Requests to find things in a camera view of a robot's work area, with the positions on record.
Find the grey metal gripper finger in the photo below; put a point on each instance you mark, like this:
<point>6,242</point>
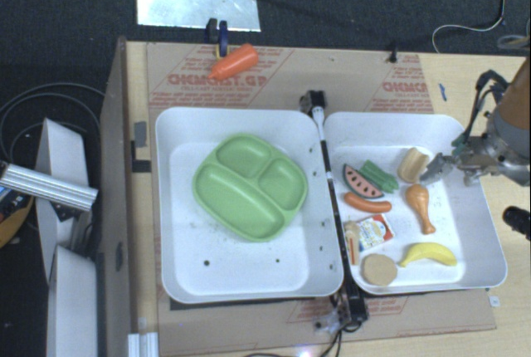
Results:
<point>432,170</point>
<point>449,161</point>

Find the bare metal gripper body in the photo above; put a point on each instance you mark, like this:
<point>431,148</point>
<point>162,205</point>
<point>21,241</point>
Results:
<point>485,162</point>

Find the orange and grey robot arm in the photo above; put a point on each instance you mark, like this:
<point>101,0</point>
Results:
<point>517,106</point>

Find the tan hot dog bun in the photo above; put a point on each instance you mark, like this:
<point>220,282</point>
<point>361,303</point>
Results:
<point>411,166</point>

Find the orange chicken drumstick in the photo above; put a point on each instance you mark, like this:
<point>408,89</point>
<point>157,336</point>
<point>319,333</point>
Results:
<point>419,201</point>

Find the green beans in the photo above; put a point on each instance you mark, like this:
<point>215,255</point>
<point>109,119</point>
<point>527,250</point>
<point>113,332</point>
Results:
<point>379,177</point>

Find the white plastic tray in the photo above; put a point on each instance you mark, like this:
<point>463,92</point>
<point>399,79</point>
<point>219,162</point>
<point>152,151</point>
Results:
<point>469,231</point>
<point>249,264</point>

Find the orange sausage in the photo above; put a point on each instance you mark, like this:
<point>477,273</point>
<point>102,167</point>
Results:
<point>367,203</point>

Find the red watermelon slice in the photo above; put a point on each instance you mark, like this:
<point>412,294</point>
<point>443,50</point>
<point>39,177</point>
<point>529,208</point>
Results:
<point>359,183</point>

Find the yellow banana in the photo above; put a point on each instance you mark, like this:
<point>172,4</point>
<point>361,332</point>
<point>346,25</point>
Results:
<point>431,252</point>

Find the white and red carton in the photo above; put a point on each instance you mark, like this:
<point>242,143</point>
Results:
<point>375,233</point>

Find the thin black and white rod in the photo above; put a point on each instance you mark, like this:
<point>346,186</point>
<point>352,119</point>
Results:
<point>327,164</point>

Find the beige fries packet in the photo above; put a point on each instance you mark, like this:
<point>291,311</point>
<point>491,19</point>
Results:
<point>352,241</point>

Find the tan round biscuit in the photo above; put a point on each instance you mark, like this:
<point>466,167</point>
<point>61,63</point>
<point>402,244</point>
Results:
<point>378,270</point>

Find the brown cardboard board red print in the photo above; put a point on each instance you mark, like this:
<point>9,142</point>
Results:
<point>332,73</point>

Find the green divided plate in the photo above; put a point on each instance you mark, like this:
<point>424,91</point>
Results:
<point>249,189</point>

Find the orange carrot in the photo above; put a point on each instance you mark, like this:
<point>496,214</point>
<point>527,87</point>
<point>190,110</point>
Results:
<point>234,61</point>

